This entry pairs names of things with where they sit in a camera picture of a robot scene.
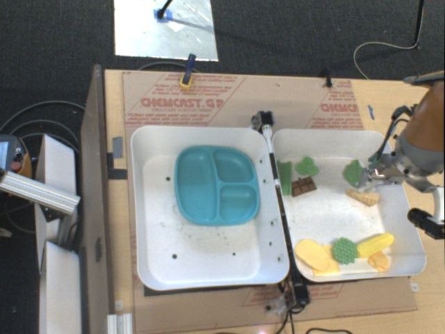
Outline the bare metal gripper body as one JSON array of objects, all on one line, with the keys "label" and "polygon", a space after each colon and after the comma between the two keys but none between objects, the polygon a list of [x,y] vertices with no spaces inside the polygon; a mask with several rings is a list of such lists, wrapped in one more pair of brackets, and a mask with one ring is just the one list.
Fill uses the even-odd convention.
[{"label": "bare metal gripper body", "polygon": [[433,191],[437,186],[428,180],[431,173],[415,166],[403,153],[391,152],[370,157],[370,168],[385,174],[385,181],[378,184],[407,183],[417,191]]}]

